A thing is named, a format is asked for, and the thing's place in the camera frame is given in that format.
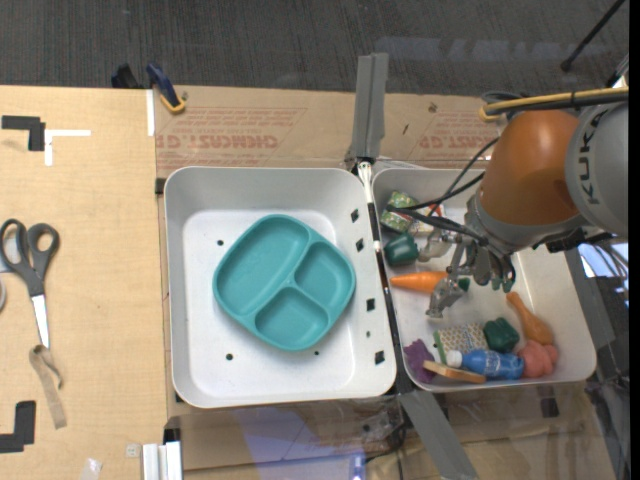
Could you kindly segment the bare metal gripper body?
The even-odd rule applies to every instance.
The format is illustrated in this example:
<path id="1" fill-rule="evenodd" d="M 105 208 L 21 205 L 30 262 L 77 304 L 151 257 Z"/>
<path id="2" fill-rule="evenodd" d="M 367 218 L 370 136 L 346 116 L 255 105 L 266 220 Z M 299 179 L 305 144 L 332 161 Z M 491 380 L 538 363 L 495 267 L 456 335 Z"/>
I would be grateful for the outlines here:
<path id="1" fill-rule="evenodd" d="M 449 266 L 449 278 L 457 281 L 469 277 L 480 286 L 490 286 L 494 291 L 510 292 L 516 281 L 516 271 L 510 254 L 493 252 L 488 246 L 468 235 L 454 236 L 455 249 Z"/>

